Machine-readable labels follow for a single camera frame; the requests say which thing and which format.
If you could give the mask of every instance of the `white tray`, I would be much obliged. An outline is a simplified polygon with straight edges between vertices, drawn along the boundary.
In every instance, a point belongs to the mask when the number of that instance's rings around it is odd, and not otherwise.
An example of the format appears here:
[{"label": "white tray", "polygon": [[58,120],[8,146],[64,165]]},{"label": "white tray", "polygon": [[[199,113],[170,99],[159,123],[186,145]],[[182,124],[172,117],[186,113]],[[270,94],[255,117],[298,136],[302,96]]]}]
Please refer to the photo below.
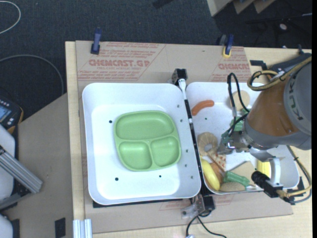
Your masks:
[{"label": "white tray", "polygon": [[[231,86],[232,92],[235,92],[237,90],[236,84],[232,82]],[[240,90],[244,90],[250,95],[250,104],[248,106],[248,108],[250,108],[260,92],[251,90],[246,83],[239,83],[239,87]],[[228,94],[228,84],[223,82],[193,82],[187,86],[186,94],[191,108],[201,101],[214,101],[213,107],[204,108],[200,110],[196,116],[193,116],[193,125],[196,137],[203,132],[210,132],[217,137],[219,143],[221,134],[229,129],[230,122],[232,121],[232,109]],[[277,148],[269,149],[268,152],[278,158],[282,158],[280,161],[280,183],[283,184],[284,188],[295,187],[299,182],[299,174],[288,148],[280,145]],[[208,157],[204,157],[204,159],[209,162],[211,161]],[[234,151],[232,154],[226,155],[226,169],[231,170],[245,161],[251,161],[254,167],[256,167],[256,158],[250,153],[236,153]],[[206,186],[215,194],[231,193],[214,191],[207,184]],[[262,189],[255,187],[246,190],[246,192],[257,190]]]},{"label": "white tray", "polygon": [[[82,94],[87,145],[88,187],[102,205],[191,198],[201,188],[187,112],[180,89],[172,84],[92,83]],[[181,158],[172,167],[134,172],[116,152],[113,124],[134,111],[166,112],[174,120]]]}]

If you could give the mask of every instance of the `wooden table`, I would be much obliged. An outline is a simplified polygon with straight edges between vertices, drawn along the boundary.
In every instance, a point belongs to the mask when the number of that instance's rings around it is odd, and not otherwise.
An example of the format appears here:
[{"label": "wooden table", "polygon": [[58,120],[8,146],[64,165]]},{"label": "wooden table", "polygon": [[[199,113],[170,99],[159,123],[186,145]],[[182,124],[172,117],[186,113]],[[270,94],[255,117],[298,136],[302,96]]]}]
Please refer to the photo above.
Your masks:
[{"label": "wooden table", "polygon": [[[70,154],[72,173],[72,196],[73,216],[75,220],[85,219],[83,174],[80,144],[79,102],[77,88],[76,46],[75,42],[65,43],[66,70],[67,70],[67,92],[68,113],[70,133]],[[248,60],[263,60],[268,65],[281,62],[294,57],[297,50],[292,49],[267,49],[267,48],[245,48]],[[302,151],[294,148],[305,167],[311,173],[312,152]],[[255,238],[308,238],[313,235],[312,225],[312,198],[292,206],[293,215],[281,217],[267,217],[258,219],[236,220],[217,223],[208,223],[206,226],[215,233],[224,234],[228,238],[255,237]],[[112,232],[94,234],[95,238],[183,238],[186,226],[173,226],[154,229],[142,229],[133,231]],[[196,238],[212,237],[200,224],[192,225],[190,234]]]}]

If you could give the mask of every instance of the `clamp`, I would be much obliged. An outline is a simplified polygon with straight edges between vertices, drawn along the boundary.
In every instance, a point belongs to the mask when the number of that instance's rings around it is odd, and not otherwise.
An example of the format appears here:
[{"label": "clamp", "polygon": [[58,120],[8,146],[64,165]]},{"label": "clamp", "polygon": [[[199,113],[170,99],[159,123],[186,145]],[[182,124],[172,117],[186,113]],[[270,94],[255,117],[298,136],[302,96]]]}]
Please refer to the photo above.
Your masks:
[{"label": "clamp", "polygon": [[229,58],[231,56],[231,48],[233,44],[233,35],[229,34],[226,45],[223,47],[222,56],[224,58]]},{"label": "clamp", "polygon": [[100,38],[101,38],[101,28],[97,27],[95,29],[95,36],[94,36],[94,43],[92,43],[91,45],[91,50],[90,53],[94,54],[94,55],[99,55],[99,49],[100,49]]}]

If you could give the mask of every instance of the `metal bar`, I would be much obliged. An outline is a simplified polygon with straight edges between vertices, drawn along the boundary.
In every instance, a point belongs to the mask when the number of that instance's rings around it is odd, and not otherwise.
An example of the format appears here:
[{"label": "metal bar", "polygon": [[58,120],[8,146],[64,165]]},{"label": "metal bar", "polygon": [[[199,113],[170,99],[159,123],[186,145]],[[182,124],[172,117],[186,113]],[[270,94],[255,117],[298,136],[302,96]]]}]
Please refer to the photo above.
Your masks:
[{"label": "metal bar", "polygon": [[73,238],[93,238],[91,219],[73,221]]},{"label": "metal bar", "polygon": [[279,17],[279,18],[264,18],[264,19],[258,19],[258,20],[250,20],[250,21],[245,21],[246,24],[255,24],[255,23],[262,23],[262,22],[267,22],[267,21],[279,21],[279,20],[287,20],[289,21],[290,19],[293,18],[301,18],[301,17],[307,17],[307,16],[312,16],[313,13],[303,13],[298,16],[289,16],[289,17]]},{"label": "metal bar", "polygon": [[0,210],[18,202],[22,197],[18,194],[18,193],[15,193],[13,194],[12,196],[10,197],[7,197],[3,200],[0,201]]},{"label": "metal bar", "polygon": [[0,146],[0,167],[6,170],[30,192],[38,193],[40,191],[43,182],[24,167],[16,158],[8,154],[2,146]]}]

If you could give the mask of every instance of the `green plate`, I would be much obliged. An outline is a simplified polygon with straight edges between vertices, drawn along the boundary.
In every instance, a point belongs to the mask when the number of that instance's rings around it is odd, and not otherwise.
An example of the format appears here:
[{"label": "green plate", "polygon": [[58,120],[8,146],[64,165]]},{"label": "green plate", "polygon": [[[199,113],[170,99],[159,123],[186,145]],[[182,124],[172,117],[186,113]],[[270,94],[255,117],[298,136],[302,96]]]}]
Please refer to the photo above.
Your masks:
[{"label": "green plate", "polygon": [[122,164],[133,171],[170,167],[181,148],[173,119],[161,111],[126,113],[114,123],[115,146]]}]

